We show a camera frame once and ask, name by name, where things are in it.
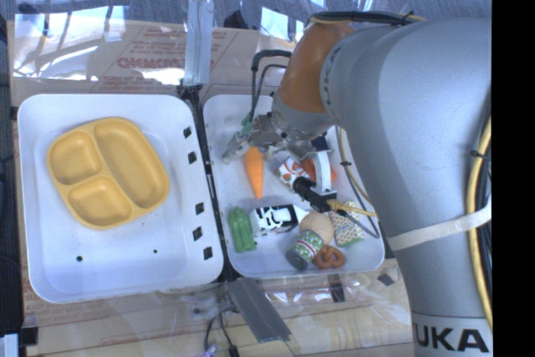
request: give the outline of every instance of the white tape band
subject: white tape band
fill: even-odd
[[[492,199],[489,196],[487,204],[479,211],[465,214],[447,222],[438,223],[430,227],[422,227],[414,231],[404,232],[396,237],[388,238],[393,251],[414,247],[423,242],[448,237],[459,232],[466,232],[479,227],[492,219]]]

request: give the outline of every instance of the white tray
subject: white tray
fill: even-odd
[[[262,96],[258,101],[257,114],[265,114],[271,109],[271,97]],[[285,252],[297,239],[298,228],[290,232],[258,237],[257,248],[253,251],[238,253],[234,250],[232,234],[228,225],[227,215],[233,207],[240,207],[246,213],[258,207],[294,204],[305,210],[310,205],[295,193],[291,192],[274,174],[275,170],[288,156],[287,152],[279,153],[275,159],[264,166],[263,198],[258,200],[252,193],[247,179],[243,159],[225,164],[222,154],[227,148],[233,134],[241,129],[241,122],[251,108],[251,97],[248,95],[217,95],[206,102],[204,118],[208,139],[217,200],[222,212],[222,222],[227,240],[229,258],[232,266],[244,277],[275,278],[317,275],[319,273],[354,273],[376,269],[385,258],[385,246],[382,239],[374,239],[365,235],[364,240],[343,249],[347,263],[337,269],[321,270],[310,264],[304,272],[297,271],[285,258]],[[351,186],[346,179],[344,169],[340,165],[340,155],[336,143],[334,127],[327,134],[329,160],[337,178],[333,182],[340,201],[355,200]],[[372,226],[364,216],[361,222],[369,229]]]
[[[98,231],[64,205],[46,152],[67,130],[106,116],[124,117],[144,132],[171,190],[153,212]],[[207,284],[220,274],[223,256],[210,191],[184,102],[169,95],[40,94],[21,104],[18,133],[29,278],[41,298],[66,303],[148,293]]]

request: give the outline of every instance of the cable tie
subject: cable tie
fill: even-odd
[[[485,161],[491,161],[491,156],[484,155],[482,153],[479,153],[477,150],[470,150],[470,155],[472,155],[474,158],[482,158]]]
[[[414,15],[414,14],[415,14],[414,11],[409,11],[409,13],[404,15],[403,18],[401,19],[401,25],[405,26],[406,24],[410,24],[410,23],[407,22],[407,18],[410,17],[411,15]]]
[[[438,223],[430,227],[422,227],[414,231],[401,233],[392,238],[387,238],[393,251],[404,250],[424,242],[449,237],[459,232],[470,231],[492,219],[492,194],[487,204],[479,211],[465,214],[449,221]]]

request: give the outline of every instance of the yellow plate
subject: yellow plate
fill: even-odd
[[[130,222],[169,194],[160,157],[124,118],[95,120],[61,135],[48,148],[47,165],[71,213],[93,229]]]

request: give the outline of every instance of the green patterned object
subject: green patterned object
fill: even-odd
[[[238,253],[256,250],[257,244],[252,235],[251,222],[249,216],[239,207],[235,207],[228,215],[228,222],[231,226],[234,249]]]
[[[286,252],[286,259],[296,269],[304,271],[323,247],[324,242],[316,232],[304,231]]]

